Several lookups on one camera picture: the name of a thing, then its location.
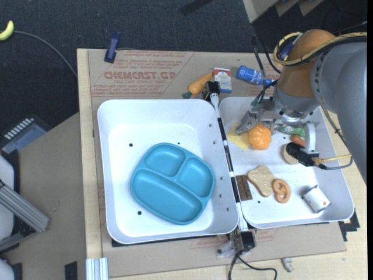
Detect black block with thin wires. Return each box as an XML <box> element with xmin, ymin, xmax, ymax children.
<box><xmin>240</xmin><ymin>230</ymin><xmax>257</xmax><ymax>252</ymax></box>
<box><xmin>206</xmin><ymin>80</ymin><xmax>220</xmax><ymax>95</ymax></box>

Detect orange pumpkin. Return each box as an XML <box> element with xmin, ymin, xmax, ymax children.
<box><xmin>248</xmin><ymin>122</ymin><xmax>273</xmax><ymax>151</ymax></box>

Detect beige round biscuit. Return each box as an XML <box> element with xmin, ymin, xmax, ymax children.
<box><xmin>281</xmin><ymin>143</ymin><xmax>301</xmax><ymax>166</ymax></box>

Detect orange red toy food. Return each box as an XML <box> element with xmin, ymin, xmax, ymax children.
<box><xmin>290</xmin><ymin>134</ymin><xmax>306</xmax><ymax>148</ymax></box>

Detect green and white packet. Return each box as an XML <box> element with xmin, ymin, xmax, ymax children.
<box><xmin>278</xmin><ymin>125</ymin><xmax>305</xmax><ymax>137</ymax></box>

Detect blue plastic bottle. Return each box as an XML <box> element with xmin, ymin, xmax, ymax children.
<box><xmin>235</xmin><ymin>65</ymin><xmax>276</xmax><ymax>86</ymax></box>

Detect white plastic tray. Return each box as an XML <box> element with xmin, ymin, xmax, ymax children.
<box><xmin>97</xmin><ymin>99</ymin><xmax>240</xmax><ymax>245</ymax></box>
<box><xmin>218</xmin><ymin>96</ymin><xmax>355</xmax><ymax>230</ymax></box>

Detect brown chocolate bar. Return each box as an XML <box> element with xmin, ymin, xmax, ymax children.
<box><xmin>235</xmin><ymin>174</ymin><xmax>254</xmax><ymax>202</ymax></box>

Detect white and orange carton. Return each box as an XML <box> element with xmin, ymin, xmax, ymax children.
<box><xmin>212</xmin><ymin>66</ymin><xmax>233</xmax><ymax>94</ymax></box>

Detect yellow cheese slice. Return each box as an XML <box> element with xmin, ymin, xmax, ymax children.
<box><xmin>227</xmin><ymin>122</ymin><xmax>250</xmax><ymax>151</ymax></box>

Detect orange carrot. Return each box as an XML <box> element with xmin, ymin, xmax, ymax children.
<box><xmin>182</xmin><ymin>72</ymin><xmax>214</xmax><ymax>99</ymax></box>

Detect brown cardboard board red print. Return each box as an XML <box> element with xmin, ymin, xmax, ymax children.
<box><xmin>87</xmin><ymin>50</ymin><xmax>348</xmax><ymax>277</ymax></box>

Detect yellow banana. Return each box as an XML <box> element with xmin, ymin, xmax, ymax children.
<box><xmin>0</xmin><ymin>20</ymin><xmax>15</xmax><ymax>41</ymax></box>

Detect black cylinder on white bracket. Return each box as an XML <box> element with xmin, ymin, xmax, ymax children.
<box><xmin>285</xmin><ymin>121</ymin><xmax>321</xmax><ymax>167</ymax></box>

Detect blue divided plate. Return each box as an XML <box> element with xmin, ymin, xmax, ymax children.
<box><xmin>129</xmin><ymin>142</ymin><xmax>216</xmax><ymax>226</ymax></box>

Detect orange pretzel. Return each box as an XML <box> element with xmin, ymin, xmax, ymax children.
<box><xmin>272</xmin><ymin>178</ymin><xmax>291</xmax><ymax>204</ymax></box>

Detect thin black and white rod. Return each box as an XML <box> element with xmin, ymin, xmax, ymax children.
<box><xmin>209</xmin><ymin>93</ymin><xmax>249</xmax><ymax>232</ymax></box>

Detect beige bread slice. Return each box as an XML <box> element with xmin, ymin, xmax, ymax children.
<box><xmin>247</xmin><ymin>164</ymin><xmax>276</xmax><ymax>198</ymax></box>

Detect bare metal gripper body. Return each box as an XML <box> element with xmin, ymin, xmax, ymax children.
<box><xmin>252</xmin><ymin>97</ymin><xmax>310</xmax><ymax>128</ymax></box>

